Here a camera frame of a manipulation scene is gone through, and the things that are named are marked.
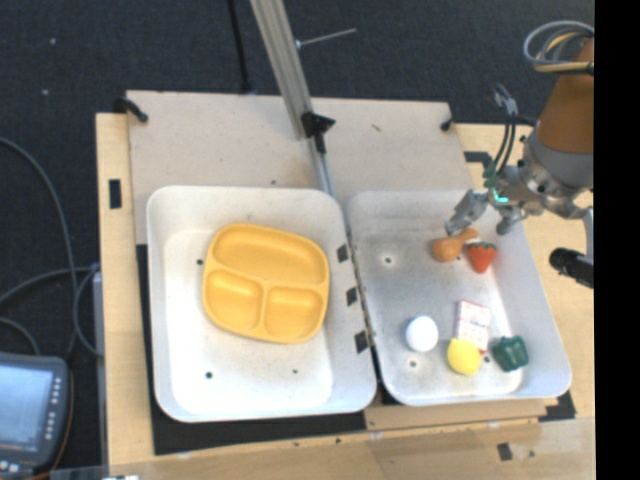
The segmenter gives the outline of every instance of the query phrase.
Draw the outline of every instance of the white round object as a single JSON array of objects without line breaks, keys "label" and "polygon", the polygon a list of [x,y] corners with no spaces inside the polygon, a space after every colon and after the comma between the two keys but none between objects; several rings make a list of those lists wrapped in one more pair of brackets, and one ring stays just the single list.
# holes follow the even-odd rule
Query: white round object
[{"label": "white round object", "polygon": [[417,316],[407,325],[407,345],[416,352],[428,352],[434,348],[438,337],[438,326],[429,316]]}]

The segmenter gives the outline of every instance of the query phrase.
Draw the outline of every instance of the red strawberry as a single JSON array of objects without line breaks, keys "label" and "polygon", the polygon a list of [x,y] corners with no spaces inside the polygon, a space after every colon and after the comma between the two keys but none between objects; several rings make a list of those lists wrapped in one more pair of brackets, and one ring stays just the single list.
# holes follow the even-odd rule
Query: red strawberry
[{"label": "red strawberry", "polygon": [[473,265],[473,270],[482,274],[486,272],[496,257],[496,246],[489,242],[474,242],[467,245],[467,255]]}]

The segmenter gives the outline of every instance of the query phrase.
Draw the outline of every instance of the yellow ball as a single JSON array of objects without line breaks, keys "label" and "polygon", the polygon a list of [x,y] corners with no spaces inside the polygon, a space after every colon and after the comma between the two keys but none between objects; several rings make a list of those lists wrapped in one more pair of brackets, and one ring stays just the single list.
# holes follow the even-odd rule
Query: yellow ball
[{"label": "yellow ball", "polygon": [[453,371],[475,375],[480,368],[480,350],[470,341],[453,338],[447,348],[447,361]]}]

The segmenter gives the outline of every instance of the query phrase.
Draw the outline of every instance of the device screen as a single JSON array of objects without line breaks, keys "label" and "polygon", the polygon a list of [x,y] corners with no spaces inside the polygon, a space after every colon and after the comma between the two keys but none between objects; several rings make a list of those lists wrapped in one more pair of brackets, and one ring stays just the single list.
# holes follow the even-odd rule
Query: device screen
[{"label": "device screen", "polygon": [[0,365],[0,449],[35,452],[53,372]]}]

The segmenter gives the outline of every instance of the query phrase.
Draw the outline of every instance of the yellow plate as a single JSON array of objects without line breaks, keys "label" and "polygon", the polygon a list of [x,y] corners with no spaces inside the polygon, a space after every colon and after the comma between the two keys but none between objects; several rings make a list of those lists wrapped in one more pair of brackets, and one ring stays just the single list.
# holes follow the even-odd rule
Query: yellow plate
[{"label": "yellow plate", "polygon": [[329,263],[306,237],[236,223],[209,245],[202,299],[211,320],[227,331],[300,343],[320,330],[328,296]]}]

